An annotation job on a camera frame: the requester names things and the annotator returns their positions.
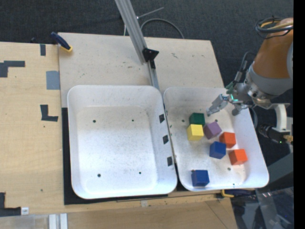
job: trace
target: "blue clamp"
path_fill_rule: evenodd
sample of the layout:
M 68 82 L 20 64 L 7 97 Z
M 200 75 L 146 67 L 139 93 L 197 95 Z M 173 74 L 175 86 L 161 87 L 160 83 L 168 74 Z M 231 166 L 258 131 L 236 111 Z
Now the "blue clamp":
M 61 45 L 61 47 L 66 50 L 67 52 L 72 51 L 72 46 L 70 46 L 61 36 L 59 36 L 57 33 L 52 32 L 50 35 L 57 43 Z

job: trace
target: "cube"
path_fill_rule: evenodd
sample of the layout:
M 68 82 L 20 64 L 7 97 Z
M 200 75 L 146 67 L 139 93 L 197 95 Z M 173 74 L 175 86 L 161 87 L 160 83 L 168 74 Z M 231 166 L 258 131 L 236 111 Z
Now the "cube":
M 189 117 L 190 124 L 205 125 L 203 113 L 192 113 Z
M 216 137 L 219 133 L 221 133 L 221 128 L 219 127 L 218 123 L 216 121 L 206 124 L 203 127 L 203 132 L 207 139 L 211 139 L 213 137 Z
M 225 156 L 225 144 L 221 142 L 213 142 L 210 145 L 210 157 L 222 159 Z
M 189 141 L 199 141 L 204 136 L 202 125 L 190 124 L 186 133 Z
M 233 132 L 223 132 L 219 136 L 219 142 L 225 143 L 226 148 L 232 148 L 236 144 L 235 133 L 233 133 Z
M 210 182 L 207 170 L 192 170 L 193 187 L 205 187 Z
M 229 153 L 231 165 L 241 165 L 248 160 L 244 149 L 236 149 Z

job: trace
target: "wooden board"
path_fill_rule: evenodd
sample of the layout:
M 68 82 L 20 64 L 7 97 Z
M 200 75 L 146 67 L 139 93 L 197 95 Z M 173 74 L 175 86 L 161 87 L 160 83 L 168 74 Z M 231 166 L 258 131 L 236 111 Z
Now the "wooden board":
M 237 229 L 230 199 L 145 208 L 71 213 L 74 229 Z
M 160 39 L 158 45 L 160 42 L 169 42 L 173 47 L 175 41 Z M 213 69 L 217 64 L 212 46 L 210 42 L 204 44 L 208 48 L 207 55 L 212 54 L 205 57 L 211 57 Z M 46 72 L 59 70 L 58 46 L 46 45 L 46 56 L 41 56 L 39 44 L 0 42 L 0 52 L 0 62 L 25 61 L 25 67 L 10 67 L 8 77 L 0 78 L 0 192 L 6 192 L 5 207 L 29 207 L 30 214 L 141 208 L 143 201 L 136 199 L 64 205 L 61 95 L 60 90 L 46 88 Z M 218 69 L 215 72 L 216 81 L 221 84 Z M 49 115 L 59 117 L 57 122 L 41 120 L 41 104 L 49 106 Z M 219 190 L 208 193 L 175 191 L 168 198 L 149 199 L 145 203 L 151 206 L 197 203 L 215 200 L 215 193 Z
M 150 85 L 147 64 L 141 64 L 129 36 L 59 33 L 73 46 L 59 51 L 61 105 L 75 85 Z M 160 91 L 171 86 L 223 87 L 210 41 L 145 38 L 155 58 Z

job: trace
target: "black cable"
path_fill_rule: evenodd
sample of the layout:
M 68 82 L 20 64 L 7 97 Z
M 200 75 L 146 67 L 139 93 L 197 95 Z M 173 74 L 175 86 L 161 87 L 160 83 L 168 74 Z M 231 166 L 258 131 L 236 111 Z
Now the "black cable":
M 256 54 L 254 52 L 246 52 L 243 56 L 243 59 L 242 59 L 242 63 L 240 65 L 240 68 L 239 68 L 239 71 L 241 72 L 245 72 L 245 68 L 244 68 L 244 62 L 246 60 L 246 57 L 248 56 L 248 54 L 252 54 L 254 57 L 256 56 Z
M 288 34 L 291 30 L 293 30 L 293 25 L 289 25 L 289 28 L 287 27 L 283 27 L 283 28 L 275 28 L 275 29 L 271 29 L 271 27 L 273 27 L 273 25 L 277 22 L 280 22 L 283 18 L 280 17 L 270 17 L 267 19 L 263 19 L 263 20 L 259 20 L 256 22 L 255 24 L 255 31 L 257 32 L 257 34 L 262 37 L 263 39 L 270 39 L 273 37 L 279 37 L 279 36 L 285 36 L 286 34 Z M 276 33 L 276 32 L 280 32 L 280 31 L 287 31 L 286 33 L 284 33 L 283 35 L 277 35 L 277 36 L 271 36 L 271 37 L 264 37 L 261 35 L 261 33 Z
M 256 111 L 254 110 L 255 107 L 256 107 L 256 105 L 250 107 L 249 110 L 252 111 L 253 125 L 254 125 L 254 129 L 256 130 L 257 124 L 258 124 L 258 118 L 257 118 L 257 113 L 256 113 Z
M 141 25 L 141 30 L 143 29 L 143 27 L 146 25 L 146 24 L 148 24 L 148 23 L 150 23 L 150 22 L 153 22 L 153 21 L 162 21 L 162 22 L 165 22 L 165 23 L 168 23 L 168 24 L 170 24 L 171 26 L 173 26 L 178 32 L 179 32 L 179 34 L 181 35 L 181 37 L 184 39 L 184 36 L 183 36 L 183 34 L 182 34 L 182 32 L 179 30 L 179 28 L 177 27 L 177 26 L 175 26 L 173 23 L 171 23 L 170 21 L 167 21 L 167 20 L 164 20 L 164 19 L 160 19 L 160 18 L 154 18 L 154 19 L 150 19 L 150 20 L 147 20 L 147 21 L 145 21 L 142 25 Z

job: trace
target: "yellow cube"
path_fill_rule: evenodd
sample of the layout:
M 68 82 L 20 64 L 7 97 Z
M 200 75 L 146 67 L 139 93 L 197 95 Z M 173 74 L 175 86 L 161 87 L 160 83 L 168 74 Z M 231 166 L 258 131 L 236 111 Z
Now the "yellow cube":
M 190 124 L 186 129 L 187 139 L 189 141 L 199 141 L 203 136 L 203 126 L 197 124 Z

